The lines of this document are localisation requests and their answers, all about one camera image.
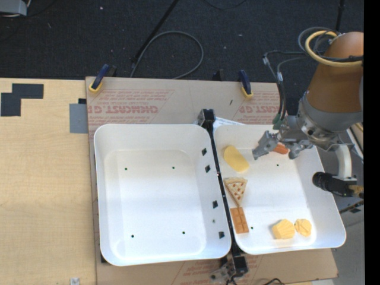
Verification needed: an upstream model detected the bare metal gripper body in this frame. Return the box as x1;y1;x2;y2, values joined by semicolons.
278;115;342;151

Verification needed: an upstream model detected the orange toy carrot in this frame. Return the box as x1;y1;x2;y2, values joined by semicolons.
273;143;290;156

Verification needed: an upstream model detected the yellow toy bread loaf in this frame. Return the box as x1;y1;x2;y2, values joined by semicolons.
223;145;251;173

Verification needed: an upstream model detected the white paper label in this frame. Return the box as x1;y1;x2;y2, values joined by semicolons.
214;116;246;128

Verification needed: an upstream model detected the white plastic tray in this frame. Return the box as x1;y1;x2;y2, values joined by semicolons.
93;123;233;267
213;124;347;256

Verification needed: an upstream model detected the toy pizza slice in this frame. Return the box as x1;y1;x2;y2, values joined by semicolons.
223;176;249;208

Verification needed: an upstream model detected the thin black rod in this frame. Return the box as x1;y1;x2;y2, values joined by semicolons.
207;120;243;258

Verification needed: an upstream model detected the yellow ridged toy food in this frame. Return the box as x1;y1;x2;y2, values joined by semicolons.
271;218;297;240
293;218;313;238

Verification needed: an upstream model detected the orange toy biscuit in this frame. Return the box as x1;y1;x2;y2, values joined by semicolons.
229;207;250;235

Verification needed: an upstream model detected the brown cardboard board red print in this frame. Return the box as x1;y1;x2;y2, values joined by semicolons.
85;76;340;285

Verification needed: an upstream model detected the black cylinder on white bracket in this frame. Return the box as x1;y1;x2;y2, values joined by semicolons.
312;142;365;199

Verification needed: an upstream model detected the black block with wires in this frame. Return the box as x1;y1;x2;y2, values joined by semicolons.
232;255;249;276
197;108;216;128

